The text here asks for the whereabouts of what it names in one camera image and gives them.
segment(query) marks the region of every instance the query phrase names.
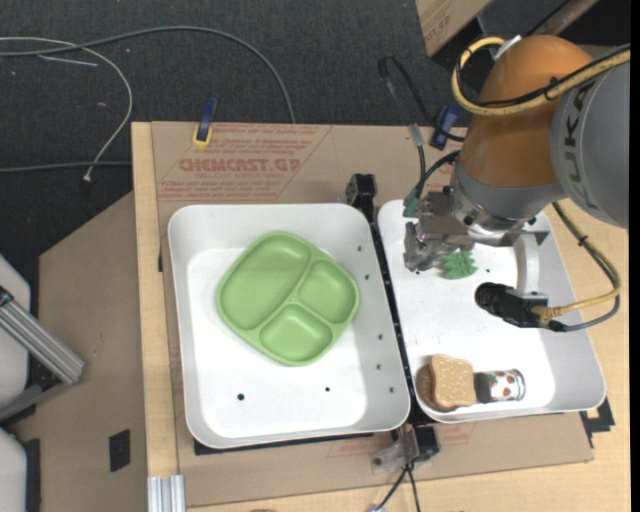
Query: wooden table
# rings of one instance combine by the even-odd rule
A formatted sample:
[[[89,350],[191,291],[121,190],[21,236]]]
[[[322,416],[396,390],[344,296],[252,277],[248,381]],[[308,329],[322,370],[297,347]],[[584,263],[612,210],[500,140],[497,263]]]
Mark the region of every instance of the wooden table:
[[[397,130],[401,129],[389,128],[389,134],[397,135]],[[132,142],[148,475],[167,478],[180,471],[165,296],[158,272],[160,238],[151,124],[133,123]],[[571,215],[590,234],[590,240],[601,247],[617,266],[624,283],[619,313],[590,330],[607,382],[607,396],[616,425],[611,432],[594,437],[595,458],[588,463],[418,482],[423,510],[630,510],[628,233],[600,223],[572,205],[568,206]],[[558,219],[552,213],[549,217],[577,297],[590,297],[606,291],[607,281],[593,262],[576,247],[571,235],[560,227]],[[597,308],[593,314],[599,314]],[[367,487],[207,506],[197,510],[364,512],[378,503],[387,490],[386,486]],[[413,510],[410,486],[402,485],[386,509],[388,512]]]

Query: yellow cable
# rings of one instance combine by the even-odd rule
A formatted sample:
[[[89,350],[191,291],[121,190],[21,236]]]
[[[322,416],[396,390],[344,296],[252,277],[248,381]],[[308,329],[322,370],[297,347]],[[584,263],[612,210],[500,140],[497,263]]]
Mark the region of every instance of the yellow cable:
[[[585,240],[585,236],[578,230],[575,224],[569,219],[564,210],[560,207],[560,205],[556,205],[556,208],[559,210],[559,213],[564,216],[565,221],[571,226],[574,230],[576,236],[582,240],[582,245],[586,246],[588,249],[593,251],[598,258],[602,261],[605,267],[609,269],[611,275],[613,276],[613,290],[609,293],[605,293],[604,295],[600,295],[598,297],[593,297],[591,299],[585,299],[578,302],[574,302],[573,304],[568,304],[566,306],[556,306],[556,307],[546,307],[546,306],[534,306],[531,308],[531,312],[535,315],[538,315],[543,323],[548,323],[552,318],[562,316],[569,311],[575,311],[576,309],[588,308],[591,306],[595,306],[596,304],[601,304],[608,300],[615,299],[616,296],[620,293],[620,274],[615,266],[609,261],[609,259],[602,254],[598,249],[596,249],[592,244]]]
[[[616,55],[612,55],[607,59],[585,67],[583,71],[577,73],[575,76],[571,77],[565,82],[549,88],[546,91],[546,94],[540,93],[538,96],[523,103],[518,103],[517,105],[509,105],[506,107],[484,107],[478,105],[477,103],[469,101],[467,98],[465,98],[462,90],[460,89],[460,72],[462,71],[462,68],[469,60],[469,58],[478,50],[485,48],[486,46],[502,45],[504,44],[504,42],[504,39],[500,37],[486,37],[476,41],[475,43],[472,43],[460,56],[460,66],[454,70],[453,75],[451,76],[451,88],[453,91],[453,96],[464,109],[468,110],[472,114],[481,116],[502,116],[507,114],[514,114],[516,112],[522,112],[524,110],[543,105],[548,101],[555,100],[561,94],[565,93],[569,89],[572,89],[576,85],[586,82],[587,80],[607,71],[608,69],[611,69],[614,66],[618,66],[620,64],[623,64],[624,62],[631,60],[631,49],[625,50]]]

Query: white cable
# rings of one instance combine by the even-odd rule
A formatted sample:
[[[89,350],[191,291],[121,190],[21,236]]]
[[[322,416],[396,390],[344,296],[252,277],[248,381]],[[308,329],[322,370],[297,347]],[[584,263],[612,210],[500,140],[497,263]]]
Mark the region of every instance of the white cable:
[[[40,41],[40,42],[45,42],[45,43],[62,44],[62,45],[66,45],[66,46],[76,46],[74,43],[70,43],[68,41],[58,41],[56,39],[47,39],[47,38],[44,38],[44,37],[31,37],[31,36],[0,37],[0,41]],[[102,61],[106,62],[107,64],[109,64],[109,66],[111,66],[113,68],[113,70],[118,74],[118,76],[120,77],[120,79],[124,83],[124,86],[127,88],[127,94],[129,95],[129,108],[127,109],[127,113],[125,114],[125,116],[123,117],[122,121],[120,122],[120,125],[118,125],[118,127],[113,132],[111,137],[109,137],[109,139],[104,144],[104,146],[102,146],[102,148],[100,149],[100,151],[98,152],[98,154],[94,158],[93,164],[87,169],[87,172],[82,177],[83,180],[85,180],[87,182],[91,182],[91,173],[93,172],[94,164],[98,160],[100,160],[100,158],[102,157],[104,152],[111,145],[111,143],[114,141],[114,139],[120,134],[122,129],[125,127],[127,122],[129,122],[129,119],[131,118],[131,114],[133,112],[133,91],[131,90],[131,85],[129,84],[129,81],[125,78],[125,76],[122,73],[122,71],[120,70],[120,68],[118,66],[116,66],[111,60],[109,60],[104,55],[96,52],[95,50],[91,50],[90,48],[82,48],[82,50],[94,55],[95,57],[98,57],[100,60],[102,60]],[[50,57],[48,57],[48,58],[45,58],[44,56],[40,56],[40,57],[45,59],[45,60],[50,60],[50,61],[53,60]],[[65,59],[55,59],[55,61],[56,62],[65,62],[65,63],[68,63],[68,64],[77,64],[78,63],[76,61],[71,61],[71,60],[66,61]]]

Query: green plate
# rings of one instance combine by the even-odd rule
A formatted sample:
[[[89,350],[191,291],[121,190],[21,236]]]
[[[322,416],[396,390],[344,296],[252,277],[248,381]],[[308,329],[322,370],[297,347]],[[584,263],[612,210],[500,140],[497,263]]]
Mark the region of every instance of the green plate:
[[[329,350],[358,309],[355,280],[327,254],[286,232],[260,237],[222,278],[224,321],[281,363],[309,364]]]

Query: tray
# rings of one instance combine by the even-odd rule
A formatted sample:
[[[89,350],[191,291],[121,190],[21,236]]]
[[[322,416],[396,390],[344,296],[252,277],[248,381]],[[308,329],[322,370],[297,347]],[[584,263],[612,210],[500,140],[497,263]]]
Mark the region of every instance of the tray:
[[[588,331],[554,333],[546,329],[522,329],[481,310],[474,301],[483,282],[515,286],[513,249],[476,244],[479,270],[464,279],[450,280],[438,269],[413,273],[404,266],[405,224],[402,201],[383,205],[378,224],[387,255],[410,370],[416,381],[420,368],[435,354],[446,354],[471,363],[474,372],[517,369],[524,376],[526,395],[505,401],[460,407],[441,412],[418,398],[431,418],[455,423],[509,416],[592,409],[605,397],[605,383]],[[535,230],[549,231],[540,246],[540,291],[553,304],[575,301],[564,264],[544,214]],[[578,311],[562,321],[582,322]]]
[[[330,350],[288,366],[219,314],[218,286],[258,238],[306,240],[354,279],[360,301]],[[409,414],[404,368],[368,222],[344,204],[194,205],[168,226],[185,415],[202,444],[226,449],[390,431]]]
[[[276,361],[310,364],[340,337],[358,308],[358,286],[332,258],[287,232],[256,240],[223,277],[218,312]]]

